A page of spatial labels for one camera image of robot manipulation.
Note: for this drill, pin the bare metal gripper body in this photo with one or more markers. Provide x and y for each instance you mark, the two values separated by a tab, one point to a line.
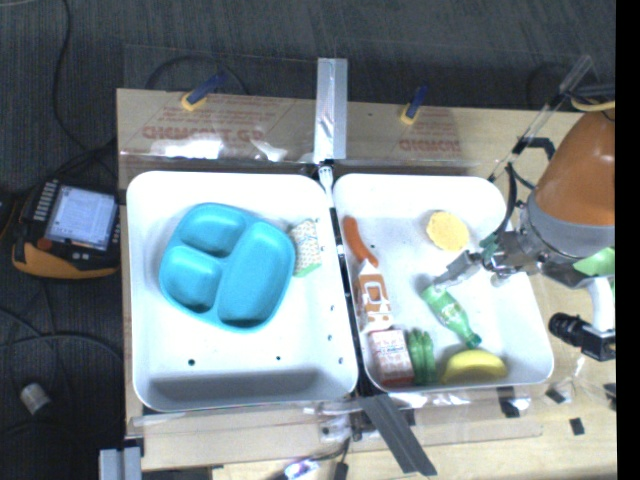
520	253

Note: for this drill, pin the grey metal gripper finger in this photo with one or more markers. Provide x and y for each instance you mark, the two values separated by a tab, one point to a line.
452	274
462	260

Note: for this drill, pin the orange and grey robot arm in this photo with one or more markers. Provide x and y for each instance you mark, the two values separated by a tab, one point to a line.
580	178

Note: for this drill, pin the yellow biscuit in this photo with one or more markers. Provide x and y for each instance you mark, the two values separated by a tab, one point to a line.
447	230

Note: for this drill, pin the green plastic bottle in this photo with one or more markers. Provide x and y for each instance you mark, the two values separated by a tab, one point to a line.
447	310

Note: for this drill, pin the white plastic tray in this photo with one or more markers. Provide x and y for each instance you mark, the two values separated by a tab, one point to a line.
505	308
240	368

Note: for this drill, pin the orange and white carton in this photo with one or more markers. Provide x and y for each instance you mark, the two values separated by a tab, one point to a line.
372	295

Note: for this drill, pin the green toy vegetable bunch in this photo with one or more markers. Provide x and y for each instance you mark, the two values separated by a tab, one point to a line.
421	358

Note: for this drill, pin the yellow banana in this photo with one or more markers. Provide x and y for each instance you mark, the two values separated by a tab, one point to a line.
472	366

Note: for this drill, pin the orange sausage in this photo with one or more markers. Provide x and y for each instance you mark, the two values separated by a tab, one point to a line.
356	240

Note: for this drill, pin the red and white carton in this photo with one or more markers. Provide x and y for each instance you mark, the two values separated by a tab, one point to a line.
391	358

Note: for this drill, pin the white patterned packet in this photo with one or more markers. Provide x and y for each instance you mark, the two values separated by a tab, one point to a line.
306	248

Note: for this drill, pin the blue divided plate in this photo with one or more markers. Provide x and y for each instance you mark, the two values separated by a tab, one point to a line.
250	273

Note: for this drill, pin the brown cardboard board red print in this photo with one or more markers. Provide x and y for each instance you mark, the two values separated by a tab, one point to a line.
280	128

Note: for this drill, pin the grey metal cylinder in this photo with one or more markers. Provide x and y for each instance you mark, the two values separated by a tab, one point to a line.
35	398

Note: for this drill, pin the black cylinder on white bracket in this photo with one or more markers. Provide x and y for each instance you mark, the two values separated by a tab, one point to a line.
600	303

